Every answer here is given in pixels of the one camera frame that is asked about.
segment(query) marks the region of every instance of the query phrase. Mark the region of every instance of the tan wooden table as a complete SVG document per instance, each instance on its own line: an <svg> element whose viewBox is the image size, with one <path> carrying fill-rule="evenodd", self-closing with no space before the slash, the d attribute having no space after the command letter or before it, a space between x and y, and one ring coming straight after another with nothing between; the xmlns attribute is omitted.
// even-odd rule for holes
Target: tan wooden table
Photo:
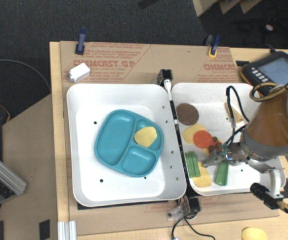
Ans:
<svg viewBox="0 0 288 240"><path fill-rule="evenodd" d="M268 49L231 48L234 61L254 61L269 54ZM60 43L50 43L50 66L52 84L52 106L54 122L54 152L56 165L57 187L57 213L59 222L68 222L68 188L66 171L65 130L63 120L63 93L61 76ZM288 164L284 157L282 163L288 178ZM288 240L288 214L280 212L280 216L272 218L248 219L229 222L218 222L195 225L194 228L203 233L213 235L216 240L239 240L241 231L246 227L258 227L267 232L270 240ZM181 240L209 239L193 233L188 226L178 226L175 235ZM79 236L80 240L169 240L171 239L171 227L144 229L126 232L105 233Z"/></svg>

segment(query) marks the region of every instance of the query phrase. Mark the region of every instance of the gray floor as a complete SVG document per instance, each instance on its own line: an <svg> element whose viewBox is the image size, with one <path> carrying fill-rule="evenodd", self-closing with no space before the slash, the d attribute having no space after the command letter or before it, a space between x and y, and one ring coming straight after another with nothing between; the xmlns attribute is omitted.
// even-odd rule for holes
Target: gray floor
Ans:
<svg viewBox="0 0 288 240"><path fill-rule="evenodd" d="M223 15L218 4L197 17L192 0L160 0L141 9L142 0L0 0L0 59L24 62L50 82L50 41L86 41L202 45L219 34L220 45L288 49L288 30L280 27L263 40L260 22L236 20L288 14L288 0L263 0L247 14L239 6ZM288 28L288 18L280 20ZM14 117L48 94L43 80L29 68L0 62L0 103Z"/></svg>

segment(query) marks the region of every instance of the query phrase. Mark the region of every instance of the blue clip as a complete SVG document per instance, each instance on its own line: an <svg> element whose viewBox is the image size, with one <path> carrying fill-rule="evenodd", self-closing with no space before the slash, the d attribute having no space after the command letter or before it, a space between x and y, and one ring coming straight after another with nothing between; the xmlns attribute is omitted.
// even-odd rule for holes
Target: blue clip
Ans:
<svg viewBox="0 0 288 240"><path fill-rule="evenodd" d="M219 35L217 34L217 35L215 35L214 42L213 42L212 46L209 49L208 56L210 58L214 59L216 57L218 45L219 45Z"/></svg>
<svg viewBox="0 0 288 240"><path fill-rule="evenodd" d="M85 38L86 38L86 29L84 27L82 27L79 31L78 44L76 45L75 54L78 54L78 55L84 54Z"/></svg>

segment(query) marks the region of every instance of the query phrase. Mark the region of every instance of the orange disc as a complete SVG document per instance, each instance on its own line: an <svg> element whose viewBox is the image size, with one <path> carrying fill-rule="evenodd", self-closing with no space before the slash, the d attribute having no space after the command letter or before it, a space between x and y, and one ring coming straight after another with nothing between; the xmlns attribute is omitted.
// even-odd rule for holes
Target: orange disc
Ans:
<svg viewBox="0 0 288 240"><path fill-rule="evenodd" d="M207 149L212 145L213 137L206 130L199 130L194 134L194 143L201 149Z"/></svg>

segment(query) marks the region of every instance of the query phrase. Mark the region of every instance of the device screen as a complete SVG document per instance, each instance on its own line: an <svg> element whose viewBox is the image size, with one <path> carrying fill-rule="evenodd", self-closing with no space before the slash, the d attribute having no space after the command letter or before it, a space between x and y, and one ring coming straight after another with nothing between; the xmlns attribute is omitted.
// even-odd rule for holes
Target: device screen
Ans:
<svg viewBox="0 0 288 240"><path fill-rule="evenodd" d="M277 84L288 83L288 61L284 57L260 66L258 69Z"/></svg>

